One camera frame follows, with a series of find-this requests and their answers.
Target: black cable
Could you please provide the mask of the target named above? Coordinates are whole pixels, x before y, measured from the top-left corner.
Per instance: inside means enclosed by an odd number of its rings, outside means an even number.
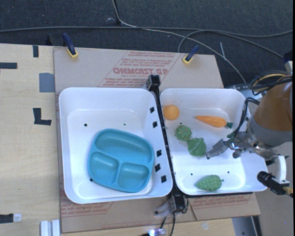
[[[240,121],[239,121],[239,125],[238,125],[238,127],[235,129],[235,131],[234,131],[233,133],[230,134],[231,137],[235,137],[235,136],[238,134],[238,132],[239,132],[239,130],[240,130],[242,124],[243,124],[244,121],[245,121],[245,118],[246,118],[246,115],[247,115],[247,110],[248,110],[248,102],[252,102],[252,103],[255,103],[255,104],[257,104],[257,105],[260,104],[260,102],[259,102],[258,100],[256,100],[256,99],[254,99],[254,98],[248,97],[248,98],[245,99],[245,101],[244,101],[244,106],[243,106],[243,110],[242,110],[241,117],[240,117]]]
[[[173,235],[174,226],[175,226],[175,221],[176,221],[176,216],[175,216],[175,213],[173,212],[173,227],[172,227],[171,234],[170,234],[169,236],[172,236],[172,235]]]
[[[15,32],[15,31],[29,31],[29,30],[57,30],[57,29],[119,29],[119,30],[143,30],[143,29],[151,29],[151,30],[183,30],[183,31],[208,31],[208,32],[215,32],[215,33],[225,33],[230,34],[233,36],[241,36],[241,37],[250,37],[250,38],[268,38],[268,37],[276,37],[282,36],[285,34],[292,33],[293,30],[288,30],[280,33],[274,34],[267,34],[267,35],[248,35],[248,34],[241,34],[235,32],[227,32],[223,30],[215,30],[215,29],[197,29],[197,28],[184,28],[184,27],[129,27],[129,26],[43,26],[43,27],[28,27],[28,28],[15,28],[15,29],[2,29],[0,33],[7,33],[7,32]]]
[[[196,31],[191,32],[191,33],[189,33],[188,35],[186,35],[186,36],[181,40],[181,42],[179,43],[177,52],[180,53],[181,45],[182,45],[182,43],[183,43],[188,37],[190,37],[190,36],[192,36],[192,35],[194,35],[194,34],[197,34],[197,33],[202,33],[202,32],[210,32],[210,33],[216,33],[216,34],[221,34],[221,35],[229,36],[229,37],[232,37],[232,38],[235,38],[235,39],[241,40],[241,41],[243,41],[243,42],[247,42],[247,43],[250,43],[250,44],[252,44],[252,45],[255,45],[255,46],[259,47],[259,48],[262,48],[262,49],[264,49],[264,50],[266,50],[266,51],[268,51],[268,52],[271,52],[271,53],[277,55],[277,56],[280,57],[280,58],[283,58],[282,55],[280,55],[280,54],[278,54],[278,53],[276,53],[276,52],[270,50],[269,48],[266,48],[266,47],[264,47],[264,46],[262,46],[262,45],[259,45],[259,44],[255,43],[255,42],[252,42],[252,41],[250,41],[250,40],[247,40],[247,39],[244,39],[244,38],[242,38],[242,37],[239,37],[240,34],[236,35],[236,34],[234,34],[234,33],[225,32],[225,31],[221,31],[221,30],[209,30],[209,29],[196,30]]]
[[[266,83],[266,84],[259,84],[262,80],[273,78],[273,77],[279,77],[274,82]],[[266,71],[264,73],[261,73],[260,75],[256,76],[250,84],[248,84],[249,89],[252,90],[253,95],[258,95],[259,93],[262,93],[264,91],[269,90],[270,88],[292,82],[293,76],[287,72],[287,71],[278,71],[278,70],[272,70],[272,71]]]
[[[184,214],[187,213],[188,208],[189,208],[189,200],[187,199],[186,208],[181,213],[184,213]]]
[[[162,222],[160,228],[163,228],[163,226],[164,226],[164,224],[165,224],[165,221],[166,221],[166,218],[167,218],[167,216],[164,218],[164,220],[163,220],[163,222]]]

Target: toy carrot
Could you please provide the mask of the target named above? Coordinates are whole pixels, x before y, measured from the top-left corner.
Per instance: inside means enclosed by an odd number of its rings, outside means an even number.
[[[196,116],[196,118],[200,121],[205,122],[206,124],[210,124],[214,127],[228,127],[232,128],[233,123],[232,122],[227,122],[224,118],[218,117],[218,116]]]

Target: blue divided plate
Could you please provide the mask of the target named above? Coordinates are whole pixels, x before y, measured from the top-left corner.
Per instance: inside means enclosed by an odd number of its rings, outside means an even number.
[[[117,129],[98,132],[88,155],[88,173],[102,186],[124,191],[143,190],[151,177],[154,151],[136,135]]]

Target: table surface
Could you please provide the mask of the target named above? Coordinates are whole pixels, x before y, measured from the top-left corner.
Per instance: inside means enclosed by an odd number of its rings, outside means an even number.
[[[0,214],[20,213],[21,222],[0,224],[0,235],[39,235],[39,223],[60,219],[57,125],[54,92],[39,92],[39,74],[54,73],[53,47],[0,44]],[[48,125],[33,125],[33,108]],[[169,232],[172,224],[166,224]],[[138,236],[151,226],[70,233],[70,236]],[[232,219],[176,223],[173,235],[235,236]]]

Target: green plastic vegetable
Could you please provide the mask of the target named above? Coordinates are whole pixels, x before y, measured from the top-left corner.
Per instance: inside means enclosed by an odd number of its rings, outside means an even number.
[[[208,175],[196,182],[196,186],[201,190],[216,191],[221,188],[223,181],[218,175]]]
[[[187,142],[191,137],[191,130],[187,126],[179,125],[175,130],[175,136],[178,140]]]
[[[193,138],[187,141],[188,151],[193,156],[204,156],[207,146],[203,138]]]

